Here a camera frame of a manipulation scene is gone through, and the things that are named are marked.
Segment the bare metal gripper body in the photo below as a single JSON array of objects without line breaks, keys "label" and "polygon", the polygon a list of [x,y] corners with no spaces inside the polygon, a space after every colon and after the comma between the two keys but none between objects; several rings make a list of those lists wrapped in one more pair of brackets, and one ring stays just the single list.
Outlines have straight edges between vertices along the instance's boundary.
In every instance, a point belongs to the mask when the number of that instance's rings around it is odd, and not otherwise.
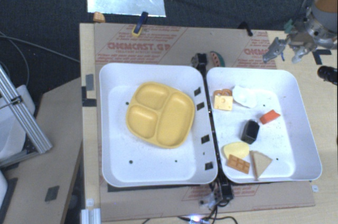
[{"label": "bare metal gripper body", "polygon": [[337,33],[322,25],[296,22],[287,25],[287,44],[295,53],[310,53],[317,48],[337,49]]}]

